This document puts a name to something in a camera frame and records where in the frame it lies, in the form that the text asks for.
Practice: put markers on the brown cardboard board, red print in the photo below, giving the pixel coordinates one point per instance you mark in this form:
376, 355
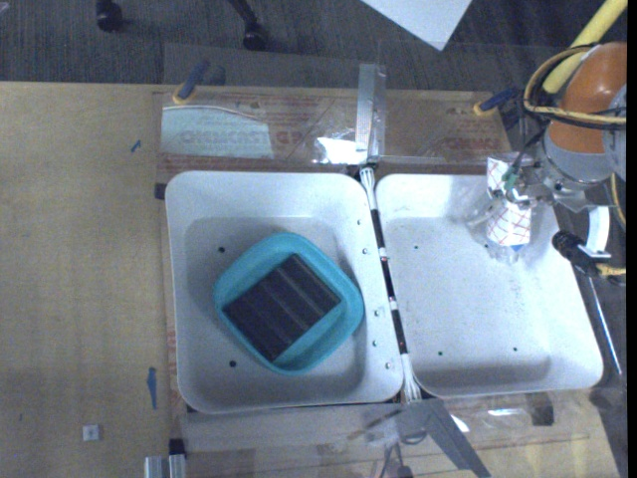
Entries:
423, 117

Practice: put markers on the clear bottle with red-white label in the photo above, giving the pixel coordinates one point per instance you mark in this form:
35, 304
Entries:
507, 222

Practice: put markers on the black cylinder on white bracket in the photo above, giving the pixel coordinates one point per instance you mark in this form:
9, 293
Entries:
577, 249

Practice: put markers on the black ribbed rectangular packet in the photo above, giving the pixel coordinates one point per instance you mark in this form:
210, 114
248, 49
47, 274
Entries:
281, 307

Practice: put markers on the yellow foam tube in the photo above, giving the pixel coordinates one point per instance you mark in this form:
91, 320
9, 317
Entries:
597, 23

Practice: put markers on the white plastic tray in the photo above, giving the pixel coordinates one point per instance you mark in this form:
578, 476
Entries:
278, 202
478, 316

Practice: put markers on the blue square plate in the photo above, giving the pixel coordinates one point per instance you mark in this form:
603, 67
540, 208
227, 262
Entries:
239, 277

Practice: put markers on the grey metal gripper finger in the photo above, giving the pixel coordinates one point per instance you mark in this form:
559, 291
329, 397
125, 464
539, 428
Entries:
496, 195
518, 196

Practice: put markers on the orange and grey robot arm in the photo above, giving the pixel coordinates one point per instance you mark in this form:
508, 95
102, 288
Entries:
587, 107

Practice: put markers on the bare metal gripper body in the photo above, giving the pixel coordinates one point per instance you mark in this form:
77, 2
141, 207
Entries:
557, 192

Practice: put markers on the thin black and white rod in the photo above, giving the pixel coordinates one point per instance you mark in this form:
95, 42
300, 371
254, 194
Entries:
385, 262

